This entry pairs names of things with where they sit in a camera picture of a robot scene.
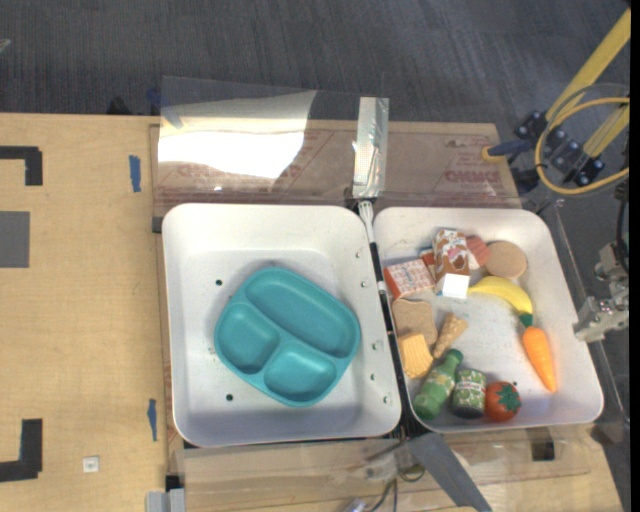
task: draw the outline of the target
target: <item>yellow bar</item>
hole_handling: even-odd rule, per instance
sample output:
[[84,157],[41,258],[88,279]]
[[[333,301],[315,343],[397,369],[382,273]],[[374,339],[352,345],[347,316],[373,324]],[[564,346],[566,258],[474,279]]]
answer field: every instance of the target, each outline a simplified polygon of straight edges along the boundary
[[[600,45],[594,50],[587,62],[584,63],[580,71],[573,77],[564,92],[556,102],[547,110],[547,121],[551,121],[550,115],[555,115],[560,105],[578,90],[592,85],[600,77],[602,72],[611,64],[620,50],[631,38],[631,9],[627,9],[613,28],[602,40]],[[582,95],[573,98],[563,110],[570,110],[578,104]]]
[[598,157],[605,148],[611,144],[615,138],[629,124],[631,105],[622,105],[617,108],[600,125],[593,135],[584,143],[583,150],[590,157]]

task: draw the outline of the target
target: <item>red tomato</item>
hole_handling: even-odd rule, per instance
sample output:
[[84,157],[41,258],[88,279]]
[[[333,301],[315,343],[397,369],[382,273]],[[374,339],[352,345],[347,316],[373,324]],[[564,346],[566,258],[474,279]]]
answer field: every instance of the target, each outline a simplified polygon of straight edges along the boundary
[[510,382],[492,382],[486,388],[484,413],[493,421],[509,421],[520,410],[520,394]]

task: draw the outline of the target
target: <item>orange carrot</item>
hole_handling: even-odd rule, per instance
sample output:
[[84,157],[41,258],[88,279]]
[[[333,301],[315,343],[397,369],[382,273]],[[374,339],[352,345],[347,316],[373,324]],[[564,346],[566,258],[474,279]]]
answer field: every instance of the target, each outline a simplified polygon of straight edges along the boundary
[[555,393],[558,385],[553,372],[553,359],[547,335],[538,327],[527,327],[522,335],[522,343],[542,383],[549,391]]

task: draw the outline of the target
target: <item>wooden table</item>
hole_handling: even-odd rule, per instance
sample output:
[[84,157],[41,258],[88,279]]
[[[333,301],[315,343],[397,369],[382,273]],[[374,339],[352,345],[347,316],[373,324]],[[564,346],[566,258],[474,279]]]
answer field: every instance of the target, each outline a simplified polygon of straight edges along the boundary
[[[19,459],[22,420],[43,424],[42,471],[0,483],[0,510],[142,510],[148,491],[164,489],[169,433],[149,136],[158,122],[0,114],[0,146],[37,146],[44,176],[42,186],[27,187],[23,162],[0,160],[0,211],[30,212],[28,268],[0,268],[0,462]],[[139,192],[130,156],[140,159]],[[480,478],[488,501],[496,510],[620,510],[602,449],[581,432],[571,449],[579,471],[553,478],[537,466],[523,470],[526,480],[500,483],[505,470],[496,469],[493,480]],[[92,456],[99,471],[84,472],[83,459]],[[209,474],[234,459],[214,458]],[[428,479],[422,485],[401,486],[400,510],[451,506]],[[193,510],[210,509],[193,491]]]

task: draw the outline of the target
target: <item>banana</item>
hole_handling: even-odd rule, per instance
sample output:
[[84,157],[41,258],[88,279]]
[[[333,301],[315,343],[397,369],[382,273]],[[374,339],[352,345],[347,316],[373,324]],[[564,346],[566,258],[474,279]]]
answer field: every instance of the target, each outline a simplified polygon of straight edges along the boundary
[[533,316],[533,304],[527,292],[517,284],[503,277],[483,277],[474,286],[469,288],[469,293],[489,293],[491,295],[497,295],[508,301],[520,316]]

